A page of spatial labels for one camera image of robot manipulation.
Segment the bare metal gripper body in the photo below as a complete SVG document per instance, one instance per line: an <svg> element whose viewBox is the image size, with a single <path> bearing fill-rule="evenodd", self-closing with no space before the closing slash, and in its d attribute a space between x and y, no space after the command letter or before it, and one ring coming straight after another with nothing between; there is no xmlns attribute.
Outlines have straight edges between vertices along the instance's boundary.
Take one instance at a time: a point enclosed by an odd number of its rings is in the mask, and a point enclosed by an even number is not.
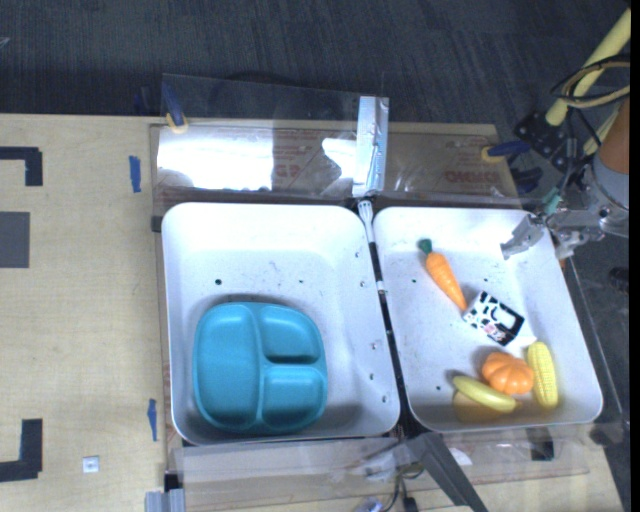
<svg viewBox="0 0 640 512"><path fill-rule="evenodd" d="M627 238L629 211L614 204L561 207L547 217L546 224L561 245L578 246L607 235Z"/></svg>

